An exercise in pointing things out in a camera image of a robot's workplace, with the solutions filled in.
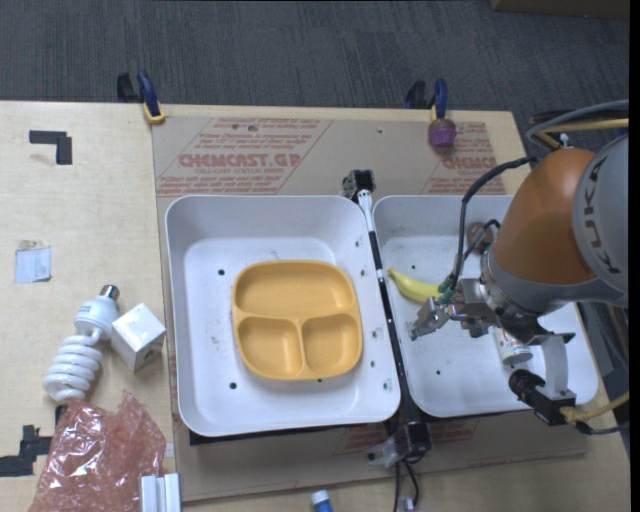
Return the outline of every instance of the banana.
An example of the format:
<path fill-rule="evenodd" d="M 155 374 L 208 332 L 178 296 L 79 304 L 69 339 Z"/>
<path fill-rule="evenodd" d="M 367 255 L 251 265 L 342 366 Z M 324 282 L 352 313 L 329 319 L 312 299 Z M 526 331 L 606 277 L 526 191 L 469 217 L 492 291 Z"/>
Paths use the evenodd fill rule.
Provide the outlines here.
<path fill-rule="evenodd" d="M 440 296 L 437 284 L 423 283 L 411 276 L 401 274 L 393 267 L 389 267 L 388 272 L 398 286 L 400 293 L 408 299 L 425 302 L 428 297 Z"/>

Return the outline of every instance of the pink plastic bag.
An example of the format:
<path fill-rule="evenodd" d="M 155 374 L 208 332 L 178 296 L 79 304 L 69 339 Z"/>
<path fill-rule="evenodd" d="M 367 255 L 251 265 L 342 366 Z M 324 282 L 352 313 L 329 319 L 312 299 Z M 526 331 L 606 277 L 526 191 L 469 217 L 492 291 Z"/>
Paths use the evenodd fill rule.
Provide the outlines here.
<path fill-rule="evenodd" d="M 28 512 L 134 512 L 139 480 L 159 475 L 166 442 L 132 394 L 117 413 L 69 402 Z"/>

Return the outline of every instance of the white plastic tray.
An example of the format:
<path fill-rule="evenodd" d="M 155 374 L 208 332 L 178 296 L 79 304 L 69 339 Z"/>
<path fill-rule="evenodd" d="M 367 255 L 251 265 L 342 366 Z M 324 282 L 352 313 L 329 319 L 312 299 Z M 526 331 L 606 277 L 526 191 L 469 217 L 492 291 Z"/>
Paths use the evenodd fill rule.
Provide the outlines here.
<path fill-rule="evenodd" d="M 374 206 L 373 216 L 386 271 L 399 272 L 428 283 L 440 283 L 452 270 L 458 244 L 459 196 L 387 196 Z M 479 195 L 467 207 L 467 225 L 501 221 L 511 196 Z M 480 274 L 479 258 L 470 256 L 463 277 Z M 525 368 L 541 377 L 545 365 L 540 347 L 532 347 L 533 358 L 515 367 L 500 361 L 490 335 L 471 338 L 459 322 L 449 321 L 441 329 L 411 341 L 409 330 L 420 305 L 406 299 L 391 278 L 387 279 L 394 319 L 411 396 L 423 411 L 436 417 L 454 417 L 528 409 L 509 389 L 515 368 Z M 575 305 L 540 319 L 555 332 L 574 332 L 566 345 L 569 389 L 581 404 L 598 389 L 598 377 Z"/>
<path fill-rule="evenodd" d="M 166 214 L 178 407 L 197 434 L 257 432 L 383 421 L 400 402 L 398 377 L 371 245 L 360 208 L 340 196 L 186 196 Z M 362 357 L 321 381 L 252 373 L 233 338 L 231 292 L 247 265 L 312 259 L 353 282 Z"/>

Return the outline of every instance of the yellow cable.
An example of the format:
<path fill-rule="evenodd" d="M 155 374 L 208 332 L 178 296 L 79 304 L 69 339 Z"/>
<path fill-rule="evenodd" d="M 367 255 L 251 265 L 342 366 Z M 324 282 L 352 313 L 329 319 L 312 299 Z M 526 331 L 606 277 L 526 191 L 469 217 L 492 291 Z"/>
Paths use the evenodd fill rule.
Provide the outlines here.
<path fill-rule="evenodd" d="M 571 132 L 580 130 L 603 130 L 609 128 L 628 128 L 629 119 L 607 119 L 603 121 L 577 121 L 575 123 L 564 123 L 548 126 L 534 134 L 544 144 L 551 149 L 558 149 L 562 144 L 548 135 L 555 132 Z"/>
<path fill-rule="evenodd" d="M 598 407 L 593 411 L 582 411 L 577 409 L 576 407 L 561 407 L 560 413 L 566 418 L 569 422 L 574 421 L 588 421 L 596 416 L 600 416 L 607 411 L 615 409 L 616 407 L 620 407 L 623 403 L 629 400 L 629 392 L 623 393 L 618 398 L 616 398 L 613 402 L 610 402 L 602 407 Z"/>
<path fill-rule="evenodd" d="M 549 132 L 575 132 L 578 130 L 605 130 L 609 128 L 628 128 L 629 119 L 607 119 L 604 121 L 576 121 L 549 126 L 543 131 Z"/>

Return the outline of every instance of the wooden table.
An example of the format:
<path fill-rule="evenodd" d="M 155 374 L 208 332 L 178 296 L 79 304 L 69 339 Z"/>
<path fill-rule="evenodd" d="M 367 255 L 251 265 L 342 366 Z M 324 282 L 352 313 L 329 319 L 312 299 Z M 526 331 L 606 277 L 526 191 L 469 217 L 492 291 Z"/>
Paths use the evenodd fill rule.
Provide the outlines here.
<path fill-rule="evenodd" d="M 407 121 L 424 123 L 424 112 L 327 108 L 165 105 L 173 116 L 245 116 Z M 507 112 L 450 113 L 456 122 L 487 126 L 498 162 L 523 156 L 513 117 Z M 164 318 L 151 128 L 139 105 L 0 103 L 0 456 L 16 455 L 23 425 L 51 435 L 55 403 L 41 381 L 62 340 L 75 332 L 78 306 L 101 287 L 116 283 L 121 311 L 144 302 Z M 55 163 L 53 147 L 29 143 L 29 130 L 67 131 L 73 165 Z M 513 192 L 519 180 L 505 177 Z M 51 279 L 15 284 L 20 242 L 51 247 Z M 115 411 L 123 389 L 147 408 L 172 441 L 166 353 L 136 374 L 115 355 L 105 357 L 91 401 Z M 604 400 L 603 392 L 599 399 Z M 609 413 L 595 426 L 610 426 Z M 423 511 L 628 511 L 630 462 L 618 435 L 590 436 L 585 455 L 420 475 Z M 24 511 L 44 467 L 34 475 L 0 478 L 2 510 Z M 172 459 L 165 459 L 172 469 Z M 334 510 L 390 510 L 393 479 L 330 489 Z M 222 498 L 185 504 L 185 510 L 309 510 L 310 490 Z M 411 494 L 408 478 L 403 494 Z"/>

